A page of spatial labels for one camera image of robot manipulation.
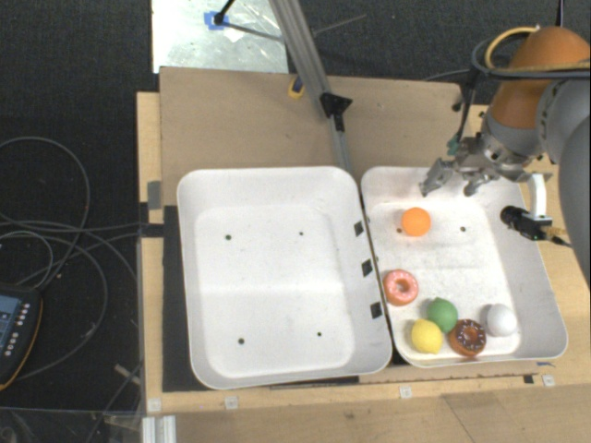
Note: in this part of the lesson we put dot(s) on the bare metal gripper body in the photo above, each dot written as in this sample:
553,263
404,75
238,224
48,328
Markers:
475,155

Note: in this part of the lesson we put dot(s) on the pink doughnut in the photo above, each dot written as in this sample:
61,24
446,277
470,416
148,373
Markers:
390,289

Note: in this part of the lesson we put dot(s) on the white plastic tray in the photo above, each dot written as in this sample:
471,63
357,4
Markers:
461,266
277,284

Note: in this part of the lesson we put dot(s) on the white ball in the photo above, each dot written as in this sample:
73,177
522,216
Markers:
499,319

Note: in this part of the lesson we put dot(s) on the black cylinder on white bracket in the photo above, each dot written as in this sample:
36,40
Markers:
524,222

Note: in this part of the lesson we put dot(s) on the brown cardboard board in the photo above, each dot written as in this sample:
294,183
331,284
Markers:
240,123

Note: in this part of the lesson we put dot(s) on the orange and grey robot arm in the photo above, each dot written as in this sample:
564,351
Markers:
549,123

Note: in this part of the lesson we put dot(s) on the yellow lemon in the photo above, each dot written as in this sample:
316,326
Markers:
425,336

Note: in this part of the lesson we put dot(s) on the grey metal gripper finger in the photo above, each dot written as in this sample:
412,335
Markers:
436,178
478,183

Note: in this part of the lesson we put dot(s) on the green lime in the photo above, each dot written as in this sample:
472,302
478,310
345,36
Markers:
442,313

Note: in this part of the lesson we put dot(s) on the orange ball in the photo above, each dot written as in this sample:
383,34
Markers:
416,222

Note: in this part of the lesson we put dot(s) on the brown doughnut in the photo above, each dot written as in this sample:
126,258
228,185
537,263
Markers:
461,346

